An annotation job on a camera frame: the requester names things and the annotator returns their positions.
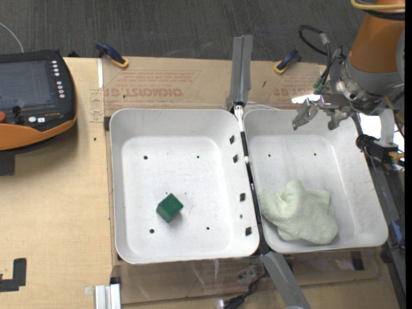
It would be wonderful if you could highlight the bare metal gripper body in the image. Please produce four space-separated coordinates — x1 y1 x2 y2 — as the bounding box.
316 75 384 116

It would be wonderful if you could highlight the green cube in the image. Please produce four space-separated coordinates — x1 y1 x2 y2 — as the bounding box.
156 192 185 224

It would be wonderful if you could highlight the black cylinder on white bracket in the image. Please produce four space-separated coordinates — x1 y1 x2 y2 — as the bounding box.
355 108 400 164

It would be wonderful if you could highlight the brown cardboard board, red print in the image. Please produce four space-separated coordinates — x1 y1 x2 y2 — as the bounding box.
102 55 380 305

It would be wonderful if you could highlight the thin black and white rod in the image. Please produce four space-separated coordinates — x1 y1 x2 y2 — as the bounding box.
234 104 263 238

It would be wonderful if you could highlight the pale green cloth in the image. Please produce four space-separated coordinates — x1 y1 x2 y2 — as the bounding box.
257 179 339 246

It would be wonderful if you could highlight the white plastic tray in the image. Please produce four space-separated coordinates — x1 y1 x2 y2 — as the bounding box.
109 108 261 265
242 109 389 255

